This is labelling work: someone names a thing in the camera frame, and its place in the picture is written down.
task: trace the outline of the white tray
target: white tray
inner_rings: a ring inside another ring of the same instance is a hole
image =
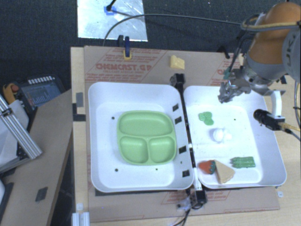
[[[279,186],[286,180],[286,171],[273,131],[261,126],[253,118],[257,109],[267,110],[264,98],[255,92],[235,97],[221,104],[217,96],[219,87],[190,86],[184,92],[191,140],[196,164],[218,160],[231,167],[233,157],[254,157],[255,168],[235,169],[234,177],[219,184],[216,173],[204,174],[198,169],[198,178],[208,188],[237,188]],[[207,126],[198,114],[209,111],[214,124]],[[216,128],[226,128],[232,140],[217,143],[212,138]]]
[[[175,88],[169,85],[98,82],[90,87],[88,98],[91,178],[96,189],[124,192],[190,187],[193,171],[181,98]],[[123,112],[133,110],[163,112],[171,118],[177,141],[177,154],[171,162],[152,166],[133,165],[121,157],[117,144],[118,118]],[[182,122],[176,124],[175,119],[179,117],[182,117]],[[179,148],[183,146],[186,146],[186,152],[179,153]]]

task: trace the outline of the cardboard sheet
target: cardboard sheet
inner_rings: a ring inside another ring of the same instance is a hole
[[[87,126],[87,178],[90,221],[177,217],[176,204],[187,197],[184,191],[104,194],[95,190],[90,176],[90,143],[87,91],[98,81],[168,84],[175,73],[184,73],[189,85],[219,86],[230,65],[222,53],[186,52],[133,48],[132,59],[124,60],[123,48],[85,47],[85,102]],[[185,70],[169,67],[171,55],[185,61]],[[216,190],[207,192],[208,203],[191,215],[277,210],[274,187]]]

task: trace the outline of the electronic device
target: electronic device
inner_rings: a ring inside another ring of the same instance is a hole
[[[61,80],[56,75],[29,77],[26,82],[12,82],[3,87],[3,94],[10,104],[16,99],[23,103],[27,113],[65,91]]]

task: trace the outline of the metal plate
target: metal plate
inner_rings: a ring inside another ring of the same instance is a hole
[[[78,0],[78,37],[103,39],[108,30],[127,16],[106,12],[112,0]],[[113,10],[134,16],[143,14],[142,0],[116,0]],[[108,39],[119,35],[129,36],[132,41],[147,41],[144,17],[130,19],[114,28]]]

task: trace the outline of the green plate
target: green plate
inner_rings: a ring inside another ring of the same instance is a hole
[[[123,159],[135,165],[165,164],[176,155],[173,122],[161,112],[123,113],[118,119],[117,139]]]

